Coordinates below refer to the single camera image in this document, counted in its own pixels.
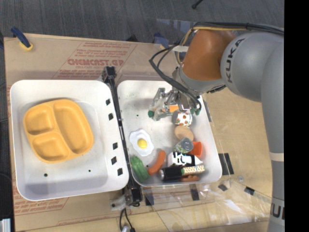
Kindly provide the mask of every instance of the yellow divided plate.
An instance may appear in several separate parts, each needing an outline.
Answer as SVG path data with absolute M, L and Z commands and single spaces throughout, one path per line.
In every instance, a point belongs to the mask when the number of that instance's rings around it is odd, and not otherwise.
M 23 124 L 34 154 L 47 163 L 83 155 L 94 143 L 84 112 L 71 100 L 60 99 L 33 106 L 26 111 Z

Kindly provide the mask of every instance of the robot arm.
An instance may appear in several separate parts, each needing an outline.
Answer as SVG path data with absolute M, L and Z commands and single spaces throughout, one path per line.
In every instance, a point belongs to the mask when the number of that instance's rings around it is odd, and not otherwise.
M 198 96 L 228 87 L 247 99 L 261 102 L 267 132 L 273 174 L 272 204 L 268 232 L 285 231 L 284 222 L 284 143 L 283 143 L 283 48 L 281 29 L 256 25 L 263 32 L 244 33 L 236 37 L 231 31 L 199 30 L 194 36 L 173 78 L 186 90 L 174 86 L 172 92 L 158 91 L 154 110 L 166 106 L 153 116 L 159 120 L 170 115 L 169 105 L 180 110 L 195 107 L 187 93 Z

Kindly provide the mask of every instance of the gray carpet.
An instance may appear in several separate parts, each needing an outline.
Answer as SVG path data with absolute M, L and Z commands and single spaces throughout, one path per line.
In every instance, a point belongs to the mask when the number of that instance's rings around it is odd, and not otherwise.
M 0 0 L 0 31 L 12 37 L 11 27 L 23 32 L 126 40 L 135 35 L 152 42 L 160 32 L 174 42 L 180 21 L 269 24 L 284 27 L 284 0 Z M 0 50 L 0 173 L 10 175 L 5 65 Z

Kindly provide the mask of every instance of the toy fried egg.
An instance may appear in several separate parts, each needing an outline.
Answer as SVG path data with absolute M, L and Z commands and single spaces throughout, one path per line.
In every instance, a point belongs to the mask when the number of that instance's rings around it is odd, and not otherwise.
M 143 157 L 150 155 L 155 148 L 149 134 L 143 129 L 131 132 L 129 140 L 133 148 Z

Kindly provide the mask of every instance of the white plastic tray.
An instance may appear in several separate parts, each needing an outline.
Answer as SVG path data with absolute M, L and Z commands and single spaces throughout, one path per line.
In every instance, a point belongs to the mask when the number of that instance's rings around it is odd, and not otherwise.
M 106 84 L 22 80 L 12 85 L 10 96 L 17 189 L 25 199 L 38 201 L 113 191 L 128 183 L 112 94 Z M 92 128 L 94 145 L 77 158 L 45 163 L 34 155 L 28 143 L 23 116 L 32 106 L 55 99 L 70 99 L 80 105 Z
M 138 156 L 144 166 L 152 166 L 156 162 L 159 149 L 163 149 L 166 155 L 172 152 L 173 147 L 178 143 L 174 134 L 176 125 L 171 122 L 171 116 L 154 121 L 148 117 L 149 105 L 152 104 L 158 88 L 165 87 L 166 92 L 171 90 L 171 85 L 164 81 L 136 81 L 126 80 L 118 85 L 119 105 L 123 127 L 128 147 L 129 156 Z M 220 164 L 217 148 L 209 124 L 208 116 L 202 99 L 202 110 L 198 116 L 193 115 L 193 122 L 190 126 L 194 135 L 194 141 L 200 141 L 203 147 L 202 156 L 199 157 L 205 166 L 205 172 L 200 174 L 198 183 L 211 183 L 220 179 L 222 167 Z M 152 154 L 141 157 L 129 141 L 129 135 L 132 131 L 143 128 L 151 137 L 155 146 Z M 163 182 L 157 175 L 151 176 L 145 182 L 140 183 L 133 173 L 135 180 L 144 187 L 170 186 L 192 184 L 196 182 Z

